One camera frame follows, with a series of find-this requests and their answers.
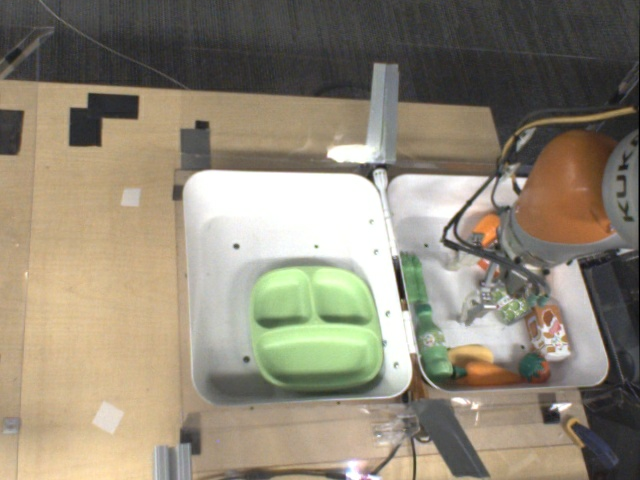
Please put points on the orange carrot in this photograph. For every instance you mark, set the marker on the orange carrot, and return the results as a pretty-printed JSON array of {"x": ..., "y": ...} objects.
[{"x": 487, "y": 374}]

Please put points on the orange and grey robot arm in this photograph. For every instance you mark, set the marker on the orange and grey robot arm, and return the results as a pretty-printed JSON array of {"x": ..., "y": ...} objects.
[{"x": 565, "y": 193}]

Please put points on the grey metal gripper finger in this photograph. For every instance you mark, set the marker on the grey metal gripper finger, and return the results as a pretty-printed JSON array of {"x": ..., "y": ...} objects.
[
  {"x": 475, "y": 308},
  {"x": 490, "y": 278}
]

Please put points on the white plastic tray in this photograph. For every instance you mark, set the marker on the white plastic tray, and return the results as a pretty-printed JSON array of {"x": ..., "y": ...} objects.
[
  {"x": 225, "y": 293},
  {"x": 425, "y": 208}
]

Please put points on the green bottle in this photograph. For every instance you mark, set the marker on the green bottle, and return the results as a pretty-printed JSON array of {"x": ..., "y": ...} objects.
[{"x": 432, "y": 343}]

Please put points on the orange carton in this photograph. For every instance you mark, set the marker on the orange carton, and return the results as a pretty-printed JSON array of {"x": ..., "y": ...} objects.
[{"x": 549, "y": 333}]

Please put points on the yellow banana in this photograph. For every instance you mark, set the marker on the yellow banana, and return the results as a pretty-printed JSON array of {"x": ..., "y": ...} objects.
[{"x": 470, "y": 354}]

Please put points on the green divided plate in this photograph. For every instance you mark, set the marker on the green divided plate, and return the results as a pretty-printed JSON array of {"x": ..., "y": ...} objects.
[{"x": 315, "y": 338}]

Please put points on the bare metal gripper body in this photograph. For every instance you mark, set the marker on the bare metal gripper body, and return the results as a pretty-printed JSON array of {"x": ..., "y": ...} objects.
[{"x": 520, "y": 280}]

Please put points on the pale wood board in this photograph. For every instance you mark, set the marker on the pale wood board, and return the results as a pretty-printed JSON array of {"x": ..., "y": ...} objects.
[{"x": 280, "y": 128}]

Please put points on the red strawberry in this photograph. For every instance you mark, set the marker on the red strawberry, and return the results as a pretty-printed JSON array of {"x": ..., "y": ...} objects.
[{"x": 536, "y": 368}]

